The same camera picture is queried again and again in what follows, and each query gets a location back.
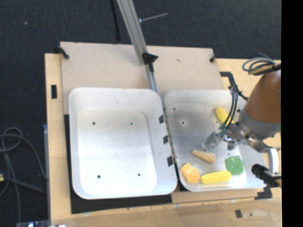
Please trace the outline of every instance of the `wooden table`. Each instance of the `wooden table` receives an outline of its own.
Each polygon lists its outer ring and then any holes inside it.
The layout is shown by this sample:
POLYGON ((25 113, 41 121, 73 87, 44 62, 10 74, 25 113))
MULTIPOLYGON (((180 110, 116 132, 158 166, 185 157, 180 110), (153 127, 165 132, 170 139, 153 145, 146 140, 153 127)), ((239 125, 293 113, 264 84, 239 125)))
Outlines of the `wooden table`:
MULTIPOLYGON (((45 78, 47 100, 48 128, 48 159, 49 159, 49 208, 53 224, 68 226, 99 226, 100 221, 105 225, 115 226, 192 226, 198 223, 228 223, 227 226, 243 226, 245 221, 262 220, 266 223, 281 223, 282 191, 280 188, 271 189, 273 198, 255 200, 259 190, 248 191, 219 191, 195 194, 192 192, 172 193, 172 204, 133 207, 113 210, 94 211, 89 213, 72 214, 68 163, 63 120, 62 70, 60 54, 45 55, 45 78), (57 97, 52 98, 52 88, 56 85, 57 97), (242 217, 235 210, 240 210, 242 217), (258 214, 258 210, 270 212, 270 218, 258 214)), ((245 60, 216 59, 219 71, 230 71, 239 89, 249 96, 259 77, 248 76, 241 69, 245 60)), ((229 81, 222 78, 225 88, 229 81)), ((266 140, 273 147, 281 147, 280 135, 266 140)))

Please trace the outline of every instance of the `black clip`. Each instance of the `black clip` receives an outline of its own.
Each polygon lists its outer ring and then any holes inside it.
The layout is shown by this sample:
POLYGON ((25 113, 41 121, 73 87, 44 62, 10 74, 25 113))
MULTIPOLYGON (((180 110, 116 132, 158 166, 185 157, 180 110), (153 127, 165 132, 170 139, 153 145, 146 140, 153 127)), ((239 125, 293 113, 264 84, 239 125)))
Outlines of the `black clip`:
POLYGON ((265 184, 269 187, 278 187, 279 184, 276 182, 277 179, 282 179, 282 176, 270 176, 267 171, 268 169, 265 166, 255 164, 251 168, 252 173, 259 179, 263 180, 265 184))
POLYGON ((64 51, 64 49, 62 49, 62 47, 60 46, 55 46, 53 49, 53 52, 55 54, 62 54, 64 56, 64 58, 68 59, 70 56, 64 51))
POLYGON ((142 54, 143 57, 143 61, 145 65, 148 65, 149 70, 151 72, 155 72, 154 68, 153 68, 153 63, 156 61, 156 59, 158 59, 157 55, 152 55, 152 54, 148 54, 148 53, 143 53, 142 54))
POLYGON ((215 51, 215 49, 213 49, 213 51, 214 51, 214 55, 212 56, 212 58, 209 59, 210 62, 214 62, 214 60, 216 58, 216 55, 215 55, 216 51, 215 51))

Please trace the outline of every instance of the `yellow corn cob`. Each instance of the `yellow corn cob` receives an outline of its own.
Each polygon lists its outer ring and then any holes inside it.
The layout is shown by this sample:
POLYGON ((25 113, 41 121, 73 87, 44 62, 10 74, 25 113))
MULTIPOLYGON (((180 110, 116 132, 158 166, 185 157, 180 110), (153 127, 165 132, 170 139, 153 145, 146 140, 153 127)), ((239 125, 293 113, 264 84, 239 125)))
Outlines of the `yellow corn cob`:
POLYGON ((213 152, 204 152, 199 150, 193 150, 191 152, 194 156, 201 158, 208 163, 214 163, 216 161, 216 154, 213 152))
POLYGON ((229 171, 213 172, 201 176, 201 182, 203 184, 222 183, 230 180, 231 177, 232 174, 229 171))
POLYGON ((225 120, 228 117, 228 113, 222 107, 219 107, 219 108, 216 109, 216 115, 217 115, 217 118, 218 118, 218 120, 220 121, 221 124, 224 123, 225 120))
POLYGON ((189 163, 186 163, 181 168, 181 173, 184 175, 186 181, 189 183, 197 183, 200 179, 200 174, 197 168, 193 167, 189 163))

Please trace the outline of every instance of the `metal pole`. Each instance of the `metal pole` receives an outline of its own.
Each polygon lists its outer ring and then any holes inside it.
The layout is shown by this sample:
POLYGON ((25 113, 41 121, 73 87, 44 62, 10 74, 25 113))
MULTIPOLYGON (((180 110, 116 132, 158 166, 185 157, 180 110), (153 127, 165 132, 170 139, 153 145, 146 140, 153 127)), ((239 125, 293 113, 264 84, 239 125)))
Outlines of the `metal pole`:
POLYGON ((139 22, 142 23, 142 22, 144 22, 144 21, 151 20, 151 19, 155 19, 155 18, 159 18, 159 17, 166 16, 166 15, 168 15, 168 13, 163 13, 163 14, 159 14, 159 15, 156 15, 156 16, 153 16, 153 17, 148 17, 148 18, 144 18, 144 19, 139 19, 139 22))
POLYGON ((114 17, 114 23, 115 23, 115 27, 116 27, 116 40, 117 40, 117 42, 120 42, 121 41, 121 35, 120 35, 118 20, 117 20, 117 16, 116 16, 116 10, 115 10, 115 5, 114 5, 114 0, 109 0, 109 1, 110 1, 110 6, 112 8, 112 13, 113 13, 113 17, 114 17))
MULTIPOLYGON (((145 39, 141 30, 141 25, 134 8, 133 0, 117 0, 126 29, 134 46, 138 61, 140 65, 146 65, 143 60, 143 54, 148 53, 145 39)), ((146 66, 146 72, 151 89, 158 92, 157 84, 151 67, 146 66)))

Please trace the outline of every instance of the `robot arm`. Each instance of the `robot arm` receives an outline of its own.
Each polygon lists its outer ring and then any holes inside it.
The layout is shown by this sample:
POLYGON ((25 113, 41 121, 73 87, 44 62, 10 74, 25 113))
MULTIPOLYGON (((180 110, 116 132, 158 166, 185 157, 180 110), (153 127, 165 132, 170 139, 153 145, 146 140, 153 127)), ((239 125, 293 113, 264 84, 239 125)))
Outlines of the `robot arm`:
MULTIPOLYGON (((269 59, 262 58, 262 63, 269 59)), ((279 158, 277 149, 266 145, 263 140, 281 132, 281 64, 270 61, 271 65, 264 64, 255 69, 250 67, 249 74, 261 75, 262 77, 254 87, 246 105, 242 109, 239 120, 231 122, 238 99, 236 85, 230 87, 233 97, 232 109, 225 123, 220 127, 220 133, 213 132, 206 143, 202 144, 203 150, 215 147, 221 141, 228 144, 232 150, 239 144, 247 144, 260 153, 267 153, 269 169, 264 166, 254 165, 252 172, 258 178, 264 180, 271 187, 282 186, 279 171, 279 158)))

